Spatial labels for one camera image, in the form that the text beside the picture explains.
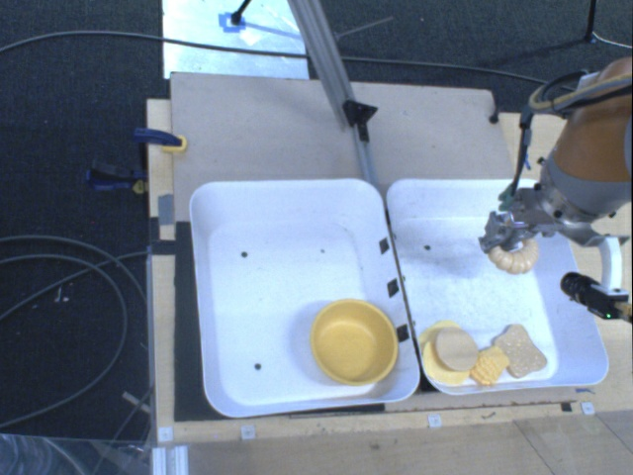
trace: cookie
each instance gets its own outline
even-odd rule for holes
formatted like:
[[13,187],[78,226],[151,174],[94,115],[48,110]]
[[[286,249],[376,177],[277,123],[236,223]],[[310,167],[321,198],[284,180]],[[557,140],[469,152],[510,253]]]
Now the cookie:
[[522,378],[547,365],[547,357],[536,347],[521,324],[509,326],[495,339],[494,346],[507,355],[509,359],[507,372],[514,378]]
[[479,349],[467,332],[457,328],[444,328],[435,337],[435,353],[447,368],[469,371],[477,362]]
[[457,328],[460,327],[453,321],[439,321],[433,324],[430,328],[427,328],[420,336],[417,337],[417,342],[420,347],[424,346],[428,341],[434,341],[440,330],[444,328]]
[[498,346],[491,346],[479,352],[477,363],[470,376],[482,385],[493,385],[510,363],[507,355]]
[[426,376],[446,385],[460,385],[468,378],[468,371],[453,371],[437,357],[433,343],[426,343],[422,351],[422,365]]

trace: blue tape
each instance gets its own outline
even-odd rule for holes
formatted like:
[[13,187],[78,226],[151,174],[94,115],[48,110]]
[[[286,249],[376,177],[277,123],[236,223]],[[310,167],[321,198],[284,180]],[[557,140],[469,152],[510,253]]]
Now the blue tape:
[[230,12],[218,14],[218,22],[220,23],[220,27],[227,34],[237,34],[240,30],[244,30],[246,28],[246,21],[244,20],[243,17],[239,21],[239,25],[234,25],[230,21]]

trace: metal frame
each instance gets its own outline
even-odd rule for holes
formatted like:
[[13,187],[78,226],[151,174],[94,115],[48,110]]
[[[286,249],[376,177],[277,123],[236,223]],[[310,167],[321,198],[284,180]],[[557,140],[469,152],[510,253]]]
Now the metal frame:
[[[323,85],[329,104],[341,127],[349,126],[343,105],[356,101],[347,71],[340,58],[334,35],[329,27],[319,0],[288,0],[306,44],[310,60],[315,65],[318,79]],[[352,126],[354,142],[363,177],[373,185],[378,184],[374,159],[368,141],[361,141],[359,128]]]

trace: food item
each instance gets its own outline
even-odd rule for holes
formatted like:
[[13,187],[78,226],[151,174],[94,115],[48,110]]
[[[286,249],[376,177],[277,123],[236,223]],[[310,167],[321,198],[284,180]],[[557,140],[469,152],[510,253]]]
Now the food item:
[[431,378],[441,384],[460,385],[468,378],[468,371],[453,371],[447,368],[437,357],[434,343],[424,345],[422,351],[422,364],[424,372],[428,378]]
[[505,251],[495,246],[488,252],[488,258],[502,271],[510,274],[526,273],[538,260],[538,243],[534,239],[525,239],[521,249],[516,251]]
[[435,353],[447,368],[469,371],[477,362],[479,349],[467,332],[458,328],[444,328],[435,337]]
[[479,352],[477,364],[471,369],[470,376],[482,385],[493,385],[508,366],[510,360],[498,346],[491,346]]
[[433,324],[430,328],[427,328],[420,336],[417,337],[420,347],[423,347],[428,341],[434,341],[437,334],[444,328],[457,328],[460,327],[453,321],[439,321]]
[[507,372],[514,378],[522,378],[547,365],[547,358],[536,347],[521,324],[512,324],[495,339],[494,345],[507,355],[509,359]]

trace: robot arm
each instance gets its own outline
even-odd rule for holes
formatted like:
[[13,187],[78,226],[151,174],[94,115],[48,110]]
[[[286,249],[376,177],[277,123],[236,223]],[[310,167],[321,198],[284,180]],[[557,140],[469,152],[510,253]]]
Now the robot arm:
[[[580,285],[576,287],[570,285],[576,283],[572,278],[562,283],[563,290],[583,304],[595,303],[594,290],[606,298],[602,301],[605,305],[619,305],[623,299],[623,292],[615,288],[620,283],[613,285],[615,280],[611,279],[614,262],[621,271],[619,246],[616,251],[614,238],[597,233],[591,224],[631,201],[631,71],[632,58],[622,58],[601,72],[583,76],[576,91],[570,94],[548,97],[557,83],[569,81],[570,76],[548,83],[532,94],[521,115],[516,175],[499,196],[499,212],[490,214],[486,233],[480,237],[482,251],[508,272],[531,268],[536,250],[530,240],[538,234],[550,237],[560,233],[581,246],[600,247],[603,270],[610,271],[603,272],[601,284],[590,278],[577,280]],[[541,163],[540,181],[534,188],[517,188],[534,114],[557,114],[568,122],[552,152]],[[621,274],[615,274],[621,280]],[[580,294],[581,285],[584,290],[591,289],[591,293]],[[598,313],[592,305],[586,306]],[[603,316],[614,318],[614,311]]]

